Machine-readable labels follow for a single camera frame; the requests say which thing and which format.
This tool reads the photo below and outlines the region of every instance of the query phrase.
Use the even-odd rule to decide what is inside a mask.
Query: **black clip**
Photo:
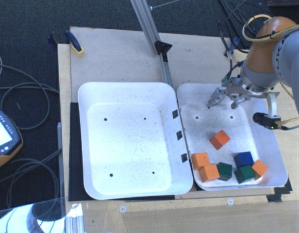
[[[165,43],[165,42],[156,41],[155,42],[155,47],[156,47],[157,54],[158,55],[162,54],[163,61],[168,62],[167,52],[172,47],[172,45],[168,44],[168,43]]]

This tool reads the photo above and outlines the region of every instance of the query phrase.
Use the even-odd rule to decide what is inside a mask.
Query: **toy block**
[[[210,139],[210,142],[217,150],[219,150],[229,140],[229,136],[225,133],[225,131],[221,130]]]
[[[235,171],[235,176],[238,180],[238,183],[244,181],[249,181],[255,177],[255,173],[250,165],[242,166]]]
[[[219,180],[227,181],[233,175],[233,167],[230,164],[220,162],[217,165],[218,173],[219,173]]]
[[[218,169],[215,164],[203,166],[199,170],[202,182],[213,181],[219,178]]]
[[[208,154],[204,153],[195,153],[192,157],[192,163],[194,170],[199,170],[203,166],[208,166],[210,164]]]
[[[255,180],[257,180],[258,178],[260,178],[268,169],[268,167],[261,161],[261,160],[257,160],[253,165],[252,165],[252,169],[255,173]]]
[[[237,168],[254,164],[251,152],[249,151],[238,153],[234,156],[233,159],[235,160]]]

